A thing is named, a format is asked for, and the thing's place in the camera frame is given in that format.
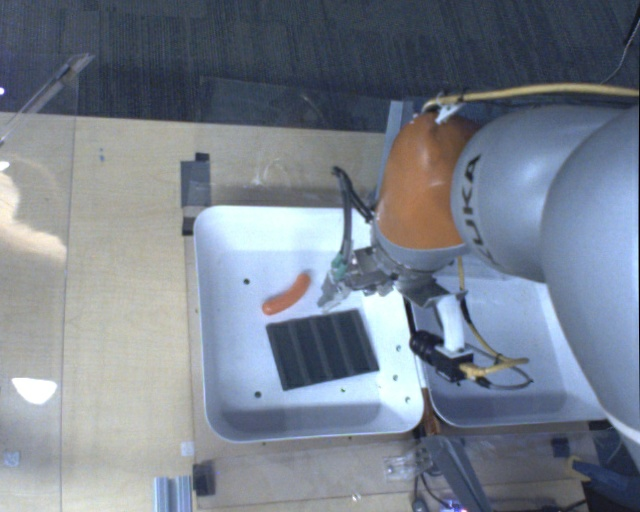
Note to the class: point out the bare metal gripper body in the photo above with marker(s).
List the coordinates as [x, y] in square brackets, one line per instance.
[370, 274]

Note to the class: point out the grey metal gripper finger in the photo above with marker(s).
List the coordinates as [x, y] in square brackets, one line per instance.
[326, 292]
[339, 298]

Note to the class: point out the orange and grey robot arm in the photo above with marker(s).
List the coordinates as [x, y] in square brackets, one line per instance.
[525, 200]

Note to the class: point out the orange sausage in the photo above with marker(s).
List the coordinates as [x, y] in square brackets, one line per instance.
[286, 296]

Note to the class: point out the black ribbed mat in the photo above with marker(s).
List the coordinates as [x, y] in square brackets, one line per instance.
[322, 350]

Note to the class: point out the white plastic tray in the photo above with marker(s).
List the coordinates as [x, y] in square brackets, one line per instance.
[525, 395]
[235, 350]

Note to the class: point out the black cylinder on white bracket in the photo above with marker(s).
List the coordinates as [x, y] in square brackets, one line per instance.
[452, 330]

